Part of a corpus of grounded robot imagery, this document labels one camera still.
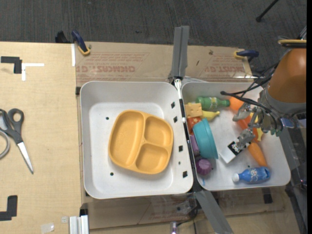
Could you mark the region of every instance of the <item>bottle cap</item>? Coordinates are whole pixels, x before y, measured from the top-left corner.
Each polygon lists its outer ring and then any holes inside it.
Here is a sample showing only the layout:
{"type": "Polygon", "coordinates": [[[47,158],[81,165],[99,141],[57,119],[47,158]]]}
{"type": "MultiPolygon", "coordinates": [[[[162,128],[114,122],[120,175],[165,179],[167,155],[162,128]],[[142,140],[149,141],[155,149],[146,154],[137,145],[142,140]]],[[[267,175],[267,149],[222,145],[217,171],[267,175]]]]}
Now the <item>bottle cap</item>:
{"type": "Polygon", "coordinates": [[[238,174],[233,174],[232,180],[233,180],[233,182],[238,182],[239,181],[239,175],[238,174]]]}
{"type": "Polygon", "coordinates": [[[226,99],[225,102],[226,102],[226,106],[229,107],[230,104],[231,104],[231,103],[230,103],[230,100],[226,99]]]}

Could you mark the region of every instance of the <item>cable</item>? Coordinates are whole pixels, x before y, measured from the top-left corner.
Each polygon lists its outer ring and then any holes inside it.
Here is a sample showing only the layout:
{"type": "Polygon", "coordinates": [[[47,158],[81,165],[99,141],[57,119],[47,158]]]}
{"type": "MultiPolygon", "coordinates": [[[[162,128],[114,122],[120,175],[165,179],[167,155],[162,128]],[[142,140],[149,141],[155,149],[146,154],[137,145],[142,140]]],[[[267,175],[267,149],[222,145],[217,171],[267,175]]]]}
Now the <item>cable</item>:
{"type": "Polygon", "coordinates": [[[193,226],[194,226],[194,234],[197,234],[196,224],[195,224],[194,220],[193,220],[193,226]]]}
{"type": "MultiPolygon", "coordinates": [[[[275,71],[275,69],[277,68],[277,66],[278,66],[278,63],[275,63],[274,65],[272,65],[272,66],[270,66],[269,68],[265,69],[265,70],[260,74],[260,76],[264,76],[264,74],[265,74],[267,71],[271,70],[272,68],[274,69],[273,72],[272,72],[272,74],[273,74],[274,71],[275,71]]],[[[249,92],[249,91],[251,91],[251,90],[253,90],[253,89],[257,88],[257,87],[260,87],[260,86],[262,86],[264,83],[266,83],[267,81],[269,81],[269,80],[271,79],[271,77],[272,77],[272,74],[269,74],[269,76],[268,76],[266,79],[264,79],[261,83],[259,83],[259,84],[257,84],[256,86],[253,87],[253,85],[256,84],[256,82],[260,79],[260,77],[258,77],[257,79],[255,79],[255,80],[252,82],[252,84],[251,84],[246,90],[243,90],[243,91],[240,91],[240,92],[237,92],[237,93],[234,93],[234,94],[236,95],[236,94],[241,94],[241,93],[242,93],[241,97],[243,97],[247,92],[249,92]]]]}
{"type": "Polygon", "coordinates": [[[240,97],[240,96],[237,96],[237,95],[231,94],[231,93],[227,93],[227,92],[225,92],[225,91],[221,91],[220,93],[221,93],[223,96],[232,96],[232,97],[234,97],[234,98],[236,98],[236,99],[238,99],[238,100],[241,100],[241,101],[243,101],[243,102],[245,102],[245,103],[247,103],[247,104],[251,104],[251,105],[254,105],[254,106],[262,107],[263,109],[266,110],[266,113],[271,113],[271,110],[270,110],[269,108],[263,106],[263,105],[262,105],[261,103],[259,103],[259,102],[254,101],[253,99],[242,98],[242,97],[240,97]]]}
{"type": "Polygon", "coordinates": [[[194,219],[196,218],[197,214],[198,214],[198,206],[196,206],[194,209],[192,209],[190,212],[189,212],[189,216],[190,216],[190,219],[186,220],[186,221],[183,221],[181,223],[178,223],[176,226],[179,226],[181,224],[184,224],[184,223],[187,223],[187,222],[190,222],[190,221],[194,221],[194,219]]]}
{"type": "Polygon", "coordinates": [[[224,95],[224,96],[232,96],[232,97],[234,97],[234,98],[236,98],[236,99],[238,99],[238,100],[241,100],[242,102],[245,102],[245,103],[247,103],[247,104],[254,105],[254,106],[258,106],[258,107],[261,107],[261,108],[265,109],[266,113],[269,114],[269,115],[272,117],[272,119],[273,119],[273,121],[274,121],[275,129],[277,129],[277,121],[276,121],[275,117],[271,114],[272,111],[271,111],[269,108],[263,106],[263,105],[262,105],[261,103],[259,103],[259,102],[256,102],[256,101],[254,101],[254,100],[252,100],[252,99],[249,99],[249,98],[243,98],[243,97],[237,96],[237,95],[235,95],[235,94],[227,93],[227,92],[225,92],[225,91],[221,91],[220,93],[221,93],[222,95],[224,95]]]}

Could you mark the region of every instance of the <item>teal bowl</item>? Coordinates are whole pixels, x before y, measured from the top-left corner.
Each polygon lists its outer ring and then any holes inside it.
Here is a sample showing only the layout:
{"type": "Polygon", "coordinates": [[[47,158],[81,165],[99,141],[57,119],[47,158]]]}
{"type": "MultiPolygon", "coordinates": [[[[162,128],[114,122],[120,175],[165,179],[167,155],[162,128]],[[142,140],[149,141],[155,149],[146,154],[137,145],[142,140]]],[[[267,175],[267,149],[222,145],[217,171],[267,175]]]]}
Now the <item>teal bowl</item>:
{"type": "Polygon", "coordinates": [[[193,126],[194,136],[199,148],[200,156],[203,158],[218,159],[218,152],[215,146],[214,136],[211,132],[209,123],[204,118],[199,123],[193,126]]]}

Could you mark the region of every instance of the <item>scissors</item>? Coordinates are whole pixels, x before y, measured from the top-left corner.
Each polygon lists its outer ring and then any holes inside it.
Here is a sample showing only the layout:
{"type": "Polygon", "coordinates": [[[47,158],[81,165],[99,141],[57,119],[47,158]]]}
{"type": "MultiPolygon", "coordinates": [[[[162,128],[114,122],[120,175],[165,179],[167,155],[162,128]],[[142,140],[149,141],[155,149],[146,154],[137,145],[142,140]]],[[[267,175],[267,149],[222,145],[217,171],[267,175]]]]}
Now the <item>scissors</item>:
{"type": "Polygon", "coordinates": [[[24,141],[21,137],[21,125],[24,121],[23,111],[20,109],[17,109],[17,108],[13,108],[7,113],[5,110],[0,109],[0,115],[2,115],[4,125],[5,125],[5,129],[4,129],[4,127],[0,126],[0,131],[5,132],[7,135],[9,135],[10,137],[13,138],[13,140],[15,141],[17,146],[19,147],[19,150],[20,150],[21,154],[23,155],[23,158],[24,158],[30,172],[33,174],[34,170],[33,170],[33,167],[31,165],[31,162],[30,162],[24,141]],[[15,114],[20,115],[20,119],[17,121],[14,120],[15,114]]]}

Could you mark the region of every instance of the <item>toy bottle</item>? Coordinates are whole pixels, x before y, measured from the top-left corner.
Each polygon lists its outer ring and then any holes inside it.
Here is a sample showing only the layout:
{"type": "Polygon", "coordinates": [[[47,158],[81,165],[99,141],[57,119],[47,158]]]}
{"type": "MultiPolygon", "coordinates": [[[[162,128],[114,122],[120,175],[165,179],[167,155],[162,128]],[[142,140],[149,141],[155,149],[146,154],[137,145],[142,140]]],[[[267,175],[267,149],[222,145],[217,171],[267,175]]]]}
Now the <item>toy bottle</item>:
{"type": "Polygon", "coordinates": [[[270,176],[271,176],[270,170],[265,166],[261,166],[248,168],[240,174],[233,174],[232,180],[233,182],[244,180],[246,182],[256,184],[268,180],[270,176]]]}
{"type": "Polygon", "coordinates": [[[230,106],[228,99],[222,100],[217,97],[197,97],[196,103],[200,103],[205,111],[216,111],[217,109],[230,106]]]}

